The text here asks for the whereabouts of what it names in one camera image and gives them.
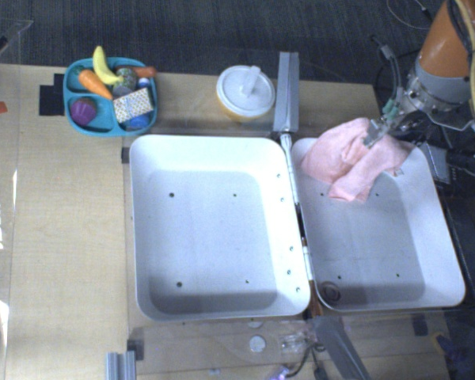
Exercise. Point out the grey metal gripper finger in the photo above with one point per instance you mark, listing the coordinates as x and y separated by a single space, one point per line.
371 137
384 130

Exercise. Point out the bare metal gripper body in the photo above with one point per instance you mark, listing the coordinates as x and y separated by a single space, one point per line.
433 105

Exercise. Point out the pink cloth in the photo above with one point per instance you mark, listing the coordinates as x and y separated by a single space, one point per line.
340 160

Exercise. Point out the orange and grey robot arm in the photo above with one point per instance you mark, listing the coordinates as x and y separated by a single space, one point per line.
445 50

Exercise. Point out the thin black and white rod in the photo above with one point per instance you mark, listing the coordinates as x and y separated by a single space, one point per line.
294 184

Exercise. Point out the white plastic tray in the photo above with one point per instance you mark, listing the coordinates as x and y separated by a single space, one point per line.
217 228
380 236

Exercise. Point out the yellow cup with white lid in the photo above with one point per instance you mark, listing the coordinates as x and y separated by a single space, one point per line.
245 93

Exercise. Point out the blue bottle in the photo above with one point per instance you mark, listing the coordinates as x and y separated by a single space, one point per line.
137 122

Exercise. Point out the orange sausage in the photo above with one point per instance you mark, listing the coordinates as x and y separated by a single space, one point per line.
145 71

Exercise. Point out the patterned white carton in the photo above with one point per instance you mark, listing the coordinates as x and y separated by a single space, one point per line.
133 105

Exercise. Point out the green can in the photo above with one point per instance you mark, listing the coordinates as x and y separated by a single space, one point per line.
126 78

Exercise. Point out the blue divided plate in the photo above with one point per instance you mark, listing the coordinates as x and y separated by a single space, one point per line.
103 127

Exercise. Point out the yellow banana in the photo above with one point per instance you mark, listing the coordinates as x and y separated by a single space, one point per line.
101 67

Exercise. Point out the orange carrot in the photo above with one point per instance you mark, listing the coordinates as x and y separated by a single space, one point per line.
94 83

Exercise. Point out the purple grapes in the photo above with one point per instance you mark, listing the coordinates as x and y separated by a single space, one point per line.
83 111

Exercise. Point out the pale wood board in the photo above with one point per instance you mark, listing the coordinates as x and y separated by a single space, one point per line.
71 232

